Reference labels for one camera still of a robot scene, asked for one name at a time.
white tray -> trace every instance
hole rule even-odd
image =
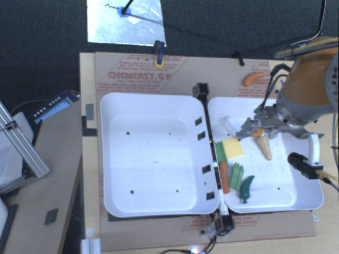
[[[101,100],[101,122],[108,212],[130,217],[216,210],[208,132],[196,98],[107,94]],[[205,137],[198,140],[201,133]],[[210,171],[203,172],[208,166]]]
[[[261,104],[262,99],[216,97],[208,105],[213,137],[225,134],[222,121],[227,117],[237,116],[242,122],[253,117],[253,110]],[[267,100],[272,105],[275,100]],[[313,210],[319,208],[324,200],[318,179],[308,179],[294,169],[287,156],[297,152],[313,162],[319,161],[318,136],[312,135],[308,140],[299,140],[288,133],[279,134],[270,140],[272,160],[267,161],[254,138],[240,141],[245,156],[229,159],[228,174],[235,162],[244,166],[243,178],[254,175],[250,187],[251,197],[243,204],[239,191],[231,188],[224,195],[226,205],[237,213],[257,213],[292,210]]]

metal plate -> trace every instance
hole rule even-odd
[[[129,0],[87,0],[88,41],[153,46],[165,42],[160,0],[134,0],[131,14],[121,17],[118,8]]]

